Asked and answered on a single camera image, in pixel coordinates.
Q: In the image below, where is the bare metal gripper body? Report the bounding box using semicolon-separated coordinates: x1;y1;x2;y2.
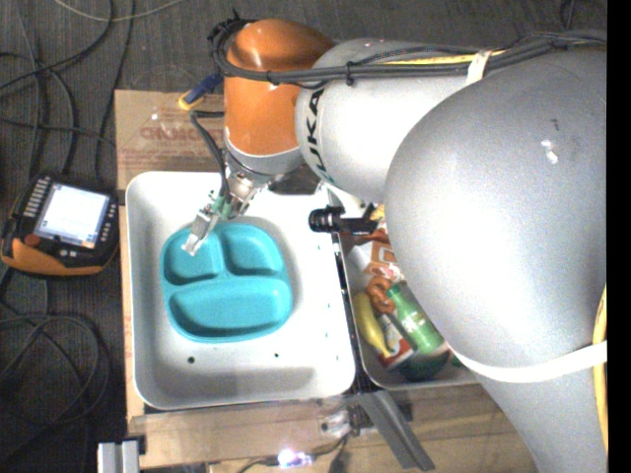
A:
215;163;278;220

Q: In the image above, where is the blue divided plate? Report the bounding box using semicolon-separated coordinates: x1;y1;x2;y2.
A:
160;216;296;343

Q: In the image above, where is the white plastic tray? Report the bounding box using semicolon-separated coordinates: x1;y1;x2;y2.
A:
124;169;357;412
326;184;482;392

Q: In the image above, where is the white and orange packet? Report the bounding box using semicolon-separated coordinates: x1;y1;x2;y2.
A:
363;236;406;286

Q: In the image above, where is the brown pretzel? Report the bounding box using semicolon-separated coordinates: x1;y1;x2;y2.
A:
365;274;397;315

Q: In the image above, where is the yellow banana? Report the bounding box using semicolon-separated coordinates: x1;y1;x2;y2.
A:
352;291;396;359

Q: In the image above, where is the green bottle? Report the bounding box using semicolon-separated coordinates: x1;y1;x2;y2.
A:
385;283;446;356

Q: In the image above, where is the red and white can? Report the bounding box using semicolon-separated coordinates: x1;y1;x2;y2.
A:
376;312;421;371

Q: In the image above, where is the dark green bowl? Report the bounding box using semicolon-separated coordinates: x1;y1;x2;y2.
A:
398;349;453;383

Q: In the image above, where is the black cylinder on white bracket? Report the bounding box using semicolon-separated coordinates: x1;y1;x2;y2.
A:
308;203;379;238

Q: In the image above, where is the black block with thin wires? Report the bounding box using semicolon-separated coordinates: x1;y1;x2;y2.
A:
344;403;369;436

